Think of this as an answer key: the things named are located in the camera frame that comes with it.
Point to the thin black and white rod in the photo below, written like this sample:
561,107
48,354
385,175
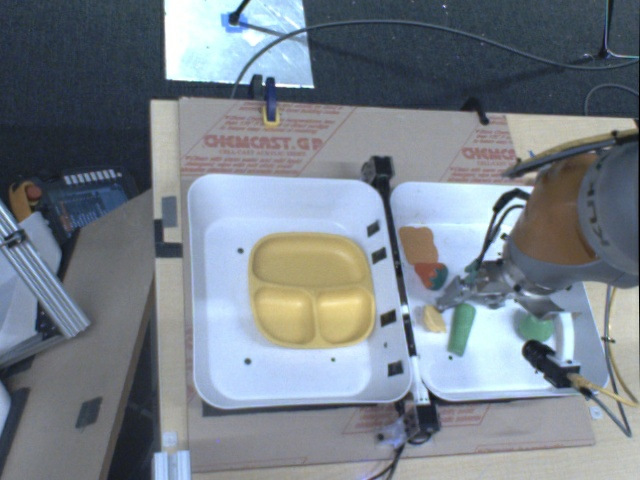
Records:
397,263

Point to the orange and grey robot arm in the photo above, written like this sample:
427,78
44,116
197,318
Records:
555,218

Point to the yellow divided plate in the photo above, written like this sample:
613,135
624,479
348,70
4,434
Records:
310,288

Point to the brown cardboard board red print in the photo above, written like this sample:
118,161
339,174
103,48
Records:
310,138

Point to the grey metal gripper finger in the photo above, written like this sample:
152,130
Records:
461,285
457,300

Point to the green bottle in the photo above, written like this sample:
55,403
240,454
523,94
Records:
461,330

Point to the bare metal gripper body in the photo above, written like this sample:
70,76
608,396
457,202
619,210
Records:
495,285

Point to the orange toast slice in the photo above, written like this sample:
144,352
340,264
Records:
417,245

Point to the green round toy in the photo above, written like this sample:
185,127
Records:
534,327

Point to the black cylinder on white bracket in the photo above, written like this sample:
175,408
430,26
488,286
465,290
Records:
545,360

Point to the pale yellow biscuit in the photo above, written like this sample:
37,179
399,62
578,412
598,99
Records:
434,319

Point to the white plastic tray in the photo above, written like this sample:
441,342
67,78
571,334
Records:
495,368
225,318

